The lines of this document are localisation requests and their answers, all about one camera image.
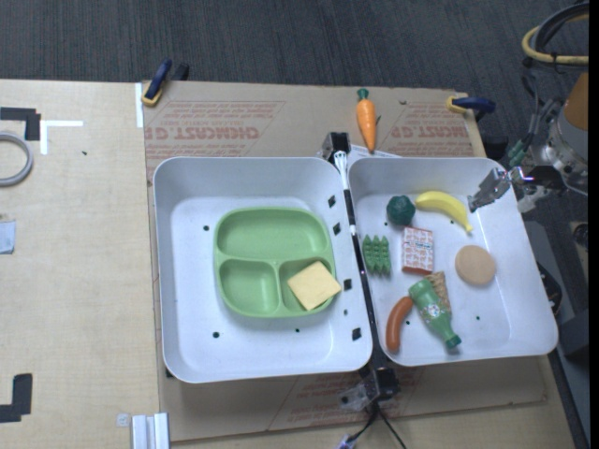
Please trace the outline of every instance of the white tray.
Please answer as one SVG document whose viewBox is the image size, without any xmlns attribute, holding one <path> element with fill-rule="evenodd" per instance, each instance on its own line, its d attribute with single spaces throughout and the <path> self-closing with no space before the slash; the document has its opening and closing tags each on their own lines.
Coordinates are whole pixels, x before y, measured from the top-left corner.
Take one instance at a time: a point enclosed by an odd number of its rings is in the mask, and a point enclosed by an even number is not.
<svg viewBox="0 0 599 449">
<path fill-rule="evenodd" d="M 373 339 L 335 167 L 318 158 L 180 157 L 156 169 L 153 185 L 163 353 L 175 377 L 208 383 L 345 372 L 368 362 Z M 337 279 L 351 289 L 301 317 L 255 318 L 227 307 L 214 276 L 213 230 L 229 211 L 256 206 L 319 216 L 329 229 Z"/>
<path fill-rule="evenodd" d="M 349 170 L 360 241 L 365 235 L 386 236 L 393 269 L 390 278 L 369 276 L 377 329 L 385 335 L 393 305 L 422 276 L 401 271 L 402 231 L 387 223 L 392 196 L 442 190 L 468 204 L 478 185 L 497 163 L 486 158 L 368 158 Z M 462 343 L 448 351 L 413 308 L 404 322 L 401 346 L 388 357 L 403 366 L 422 366 L 543 355 L 557 345 L 555 317 L 541 281 L 533 250 L 512 189 L 494 203 L 469 213 L 474 230 L 467 234 L 444 214 L 417 210 L 411 225 L 433 233 L 434 270 L 446 274 L 452 327 Z M 483 287 L 471 286 L 455 270 L 455 256 L 466 244 L 485 248 L 495 259 L 495 278 Z"/>
<path fill-rule="evenodd" d="M 365 158 L 352 164 L 358 235 L 390 241 L 392 276 L 369 276 L 382 338 L 391 307 L 420 279 L 401 272 L 402 232 L 386 225 L 388 200 L 441 189 L 466 202 L 497 166 L 484 158 Z M 175 377 L 209 383 L 346 372 L 368 362 L 372 333 L 333 165 L 320 158 L 178 157 L 156 169 L 153 184 L 163 356 Z M 228 308 L 214 276 L 213 230 L 229 211 L 255 206 L 302 208 L 320 217 L 329 229 L 337 280 L 351 282 L 351 289 L 323 311 L 301 317 L 255 318 Z M 462 344 L 447 351 L 413 310 L 410 325 L 402 325 L 400 351 L 387 353 L 392 361 L 420 366 L 541 355 L 556 346 L 557 326 L 513 191 L 471 213 L 470 221 L 471 236 L 443 214 L 417 211 L 413 220 L 433 231 L 435 270 L 446 273 L 452 325 Z M 497 274 L 488 286 L 467 287 L 455 273 L 455 254 L 464 244 L 478 244 L 495 258 Z M 353 337 L 357 330 L 359 338 Z M 384 341 L 381 346 L 387 351 Z"/>
</svg>

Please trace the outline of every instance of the blue clamp handle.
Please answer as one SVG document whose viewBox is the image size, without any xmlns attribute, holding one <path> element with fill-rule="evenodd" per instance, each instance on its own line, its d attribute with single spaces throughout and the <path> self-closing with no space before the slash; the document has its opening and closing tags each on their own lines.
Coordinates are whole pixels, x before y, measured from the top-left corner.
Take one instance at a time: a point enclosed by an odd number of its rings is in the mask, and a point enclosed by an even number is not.
<svg viewBox="0 0 599 449">
<path fill-rule="evenodd" d="M 148 100 L 154 99 L 154 97 L 160 90 L 162 82 L 167 77 L 167 73 L 169 72 L 171 66 L 172 66 L 172 60 L 170 58 L 165 58 L 162 61 L 162 63 L 158 67 L 158 70 L 156 71 L 156 74 L 152 78 L 152 82 L 150 83 L 150 86 L 148 87 L 148 90 L 145 93 L 144 98 L 146 98 Z"/>
<path fill-rule="evenodd" d="M 474 109 L 483 113 L 492 113 L 495 111 L 495 102 L 486 98 L 479 98 L 477 96 L 452 98 L 451 103 L 456 107 L 462 107 L 463 109 Z"/>
</svg>

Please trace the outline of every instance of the green bottle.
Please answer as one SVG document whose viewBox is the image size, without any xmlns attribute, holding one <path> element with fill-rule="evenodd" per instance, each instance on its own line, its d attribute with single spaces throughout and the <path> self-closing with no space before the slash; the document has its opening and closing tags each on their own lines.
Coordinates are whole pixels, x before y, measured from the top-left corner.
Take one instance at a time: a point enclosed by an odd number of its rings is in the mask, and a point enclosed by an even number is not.
<svg viewBox="0 0 599 449">
<path fill-rule="evenodd" d="M 408 289 L 408 293 L 427 326 L 441 336 L 447 349 L 455 348 L 461 343 L 460 336 L 451 328 L 447 306 L 437 296 L 429 280 L 425 279 L 413 284 Z"/>
</svg>

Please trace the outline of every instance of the dark floor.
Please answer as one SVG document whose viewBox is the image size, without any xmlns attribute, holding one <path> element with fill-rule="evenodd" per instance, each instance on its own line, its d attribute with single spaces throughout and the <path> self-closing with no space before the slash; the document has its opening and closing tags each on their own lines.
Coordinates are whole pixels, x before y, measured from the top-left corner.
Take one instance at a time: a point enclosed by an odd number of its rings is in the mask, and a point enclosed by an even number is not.
<svg viewBox="0 0 599 449">
<path fill-rule="evenodd" d="M 496 102 L 481 134 L 513 145 L 533 110 L 520 41 L 575 1 L 0 0 L 0 78 L 140 81 L 168 56 L 190 65 L 190 80 L 453 88 Z M 588 24 L 565 25 L 555 42 L 588 54 Z M 539 93 L 564 99 L 576 78 L 548 72 Z M 545 229 L 573 314 L 587 310 L 570 225 L 588 221 L 587 197 L 553 194 L 523 217 Z M 586 447 L 557 352 L 551 362 Z"/>
</svg>

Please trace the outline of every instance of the brown round disc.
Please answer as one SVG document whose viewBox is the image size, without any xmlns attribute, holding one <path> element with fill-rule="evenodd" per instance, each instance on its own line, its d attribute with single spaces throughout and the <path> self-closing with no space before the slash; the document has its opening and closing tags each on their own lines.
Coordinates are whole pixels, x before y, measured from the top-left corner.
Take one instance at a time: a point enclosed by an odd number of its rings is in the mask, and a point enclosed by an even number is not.
<svg viewBox="0 0 599 449">
<path fill-rule="evenodd" d="M 487 284 L 495 276 L 495 261 L 484 248 L 469 244 L 456 254 L 456 271 L 469 284 Z"/>
</svg>

